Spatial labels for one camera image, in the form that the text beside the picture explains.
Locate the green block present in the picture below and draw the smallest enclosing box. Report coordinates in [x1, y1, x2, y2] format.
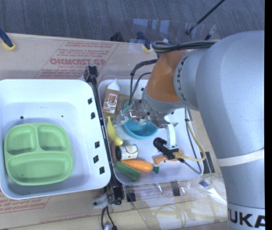
[114, 161, 142, 182]

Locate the white and orange can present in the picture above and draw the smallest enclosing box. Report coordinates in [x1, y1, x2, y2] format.
[115, 144, 139, 161]

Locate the black block with thin wires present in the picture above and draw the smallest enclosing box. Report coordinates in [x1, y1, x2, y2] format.
[84, 65, 99, 82]
[105, 184, 125, 205]

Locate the white plastic tray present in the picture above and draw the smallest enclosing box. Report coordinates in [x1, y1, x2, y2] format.
[0, 79, 112, 200]
[97, 79, 205, 186]

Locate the yellow banana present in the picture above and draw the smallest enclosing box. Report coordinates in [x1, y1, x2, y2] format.
[106, 115, 124, 147]

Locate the brown cardboard board red print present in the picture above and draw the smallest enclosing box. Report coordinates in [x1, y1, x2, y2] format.
[0, 32, 228, 230]

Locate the orange carrot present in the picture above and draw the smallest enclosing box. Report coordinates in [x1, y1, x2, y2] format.
[120, 159, 160, 174]

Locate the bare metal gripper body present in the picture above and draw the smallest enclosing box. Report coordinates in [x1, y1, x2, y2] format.
[120, 100, 179, 129]

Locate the green divided plate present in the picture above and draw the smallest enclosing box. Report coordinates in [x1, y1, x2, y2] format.
[3, 122, 74, 186]

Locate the black cylinder on white bracket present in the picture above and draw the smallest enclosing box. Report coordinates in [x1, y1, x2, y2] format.
[153, 122, 183, 162]

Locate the blue bowl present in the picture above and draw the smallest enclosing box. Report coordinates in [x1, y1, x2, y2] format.
[123, 118, 159, 139]

